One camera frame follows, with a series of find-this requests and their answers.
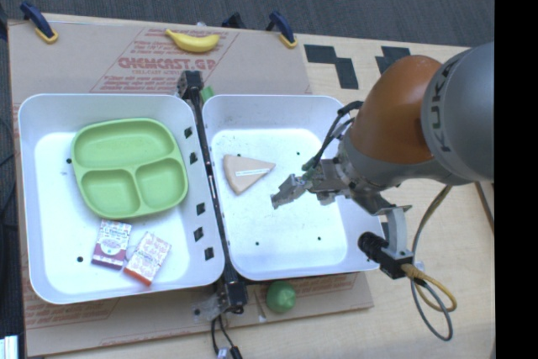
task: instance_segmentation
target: cardboard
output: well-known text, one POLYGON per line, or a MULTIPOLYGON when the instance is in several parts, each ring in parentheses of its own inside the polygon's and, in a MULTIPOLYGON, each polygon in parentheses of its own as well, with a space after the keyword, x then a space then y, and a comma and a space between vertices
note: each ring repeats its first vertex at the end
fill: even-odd
MULTIPOLYGON (((59 34, 47 45, 27 21, 9 24, 18 181, 18 208, 28 356, 80 351, 207 331, 193 313, 212 288, 186 289, 70 305, 39 298, 29 280, 24 224, 24 190, 18 146, 20 104, 38 93, 174 94, 184 70, 200 70, 217 94, 310 94, 299 49, 290 50, 276 32, 212 29, 176 24, 80 18, 50 20, 59 34), (220 42, 203 54, 186 53, 164 35, 166 29, 193 35, 218 32, 220 42)), ((250 301, 229 325, 245 326, 373 306, 364 273, 290 280, 296 306, 275 314, 265 304, 266 285, 249 286, 250 301)))

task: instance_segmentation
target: green plate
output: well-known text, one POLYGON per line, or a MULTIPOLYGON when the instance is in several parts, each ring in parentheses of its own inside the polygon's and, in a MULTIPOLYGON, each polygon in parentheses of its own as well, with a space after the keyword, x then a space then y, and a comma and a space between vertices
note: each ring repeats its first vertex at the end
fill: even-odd
POLYGON ((91 124, 73 138, 71 160, 84 201, 105 219, 157 213, 187 194, 176 139, 154 119, 91 124))

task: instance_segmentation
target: yellow banana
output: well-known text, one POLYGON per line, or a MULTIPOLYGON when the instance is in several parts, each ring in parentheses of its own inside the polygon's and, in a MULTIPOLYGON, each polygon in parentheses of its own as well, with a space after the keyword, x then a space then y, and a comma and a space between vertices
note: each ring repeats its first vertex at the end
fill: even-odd
POLYGON ((204 53, 212 50, 218 44, 220 39, 218 34, 197 37, 189 34, 175 33, 170 29, 166 29, 165 34, 170 36, 179 48, 193 53, 204 53))

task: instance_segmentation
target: wooden table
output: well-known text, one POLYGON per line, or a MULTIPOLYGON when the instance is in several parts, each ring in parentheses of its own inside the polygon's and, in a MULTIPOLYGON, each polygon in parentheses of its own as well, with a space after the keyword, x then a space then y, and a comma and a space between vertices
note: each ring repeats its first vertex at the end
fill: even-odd
MULTIPOLYGON (((50 20, 90 23, 123 23, 120 20, 77 18, 46 14, 50 20)), ((183 26, 185 29, 195 26, 183 26)), ((464 47, 422 45, 380 40, 297 34, 298 46, 308 73, 310 92, 338 98, 342 103, 364 100, 379 78, 379 65, 392 52, 429 55, 441 63, 464 47), (335 64, 309 61, 305 45, 334 47, 338 59, 351 59, 359 88, 342 88, 335 64)), ((18 74, 18 59, 11 58, 12 79, 18 74)), ((457 299, 451 313, 454 337, 437 339, 419 317, 409 280, 392 280, 380 271, 367 273, 375 306, 370 309, 319 315, 278 323, 229 329, 229 335, 247 358, 484 358, 495 340, 494 236, 491 215, 493 193, 488 184, 454 187, 423 231, 417 260, 425 271, 442 282, 457 299), (489 203, 488 211, 483 201, 489 203)), ((384 193, 397 204, 411 204, 407 212, 409 246, 420 219, 442 185, 429 180, 410 180, 384 193)), ((431 324, 446 334, 441 313, 424 307, 431 324)), ((226 344, 218 333, 221 346, 226 344)), ((209 333, 161 340, 66 352, 50 357, 72 359, 215 357, 209 333)))

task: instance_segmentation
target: green round object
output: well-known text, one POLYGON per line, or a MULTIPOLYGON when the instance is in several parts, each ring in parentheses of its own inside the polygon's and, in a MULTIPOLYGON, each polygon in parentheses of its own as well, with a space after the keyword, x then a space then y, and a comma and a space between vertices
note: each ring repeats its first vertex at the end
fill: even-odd
POLYGON ((267 307, 275 313, 285 313, 295 305, 295 289, 289 282, 273 282, 267 289, 267 307))

